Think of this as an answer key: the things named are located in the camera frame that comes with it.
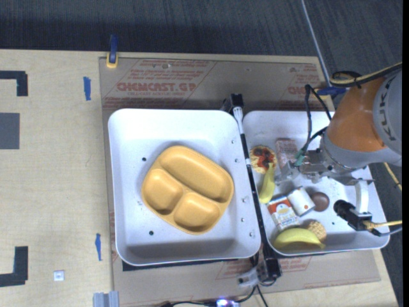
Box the orange and white carton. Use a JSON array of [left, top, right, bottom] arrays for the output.
[[266, 195, 302, 232]]

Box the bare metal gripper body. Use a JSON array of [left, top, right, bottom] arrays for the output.
[[298, 148, 368, 180]]

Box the black cylinder on white bracket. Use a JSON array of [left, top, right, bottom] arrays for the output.
[[333, 179, 374, 232]]

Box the black block with thin wires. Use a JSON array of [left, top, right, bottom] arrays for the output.
[[220, 93, 245, 113], [256, 255, 283, 281]]

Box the yellow divided plate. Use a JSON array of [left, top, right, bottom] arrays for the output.
[[140, 145, 235, 235]]

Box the white plastic tray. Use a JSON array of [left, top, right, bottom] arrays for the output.
[[107, 107, 262, 267], [242, 109, 391, 256]]

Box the tan round biscuit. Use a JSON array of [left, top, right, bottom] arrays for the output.
[[305, 219, 328, 242]]

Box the brown bread packet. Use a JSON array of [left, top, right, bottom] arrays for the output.
[[275, 137, 299, 169]]

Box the brown cardboard board red print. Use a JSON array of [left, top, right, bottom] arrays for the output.
[[98, 55, 382, 300]]

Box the brown round doughnut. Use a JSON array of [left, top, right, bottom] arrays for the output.
[[310, 191, 330, 213]]

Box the yellow banana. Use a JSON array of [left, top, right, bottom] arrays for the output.
[[272, 227, 327, 250], [258, 162, 277, 205]]

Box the toy pizza slice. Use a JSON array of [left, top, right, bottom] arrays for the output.
[[249, 145, 278, 175]]

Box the thin black and white rod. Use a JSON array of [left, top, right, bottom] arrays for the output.
[[233, 106, 273, 262]]

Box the small white can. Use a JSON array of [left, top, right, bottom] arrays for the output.
[[286, 185, 317, 217]]

